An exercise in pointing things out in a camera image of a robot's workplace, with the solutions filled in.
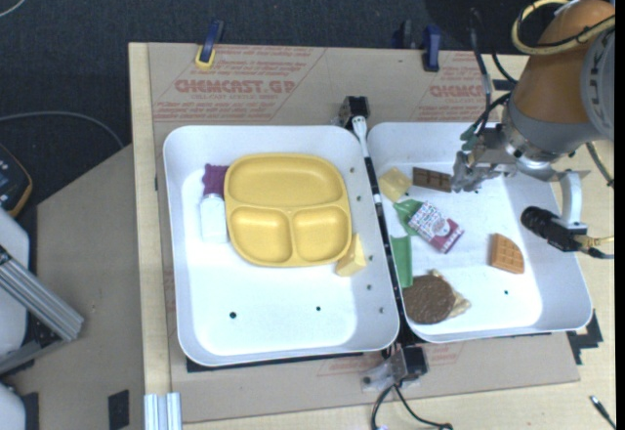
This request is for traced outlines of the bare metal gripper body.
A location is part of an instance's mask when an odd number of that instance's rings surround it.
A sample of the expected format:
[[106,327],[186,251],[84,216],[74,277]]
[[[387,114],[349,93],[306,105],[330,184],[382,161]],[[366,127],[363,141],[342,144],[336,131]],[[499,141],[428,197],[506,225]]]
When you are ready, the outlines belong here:
[[541,181],[555,177],[554,160],[553,153],[537,148],[514,126],[504,124],[487,128],[467,158],[473,171],[487,171],[489,179],[524,174]]

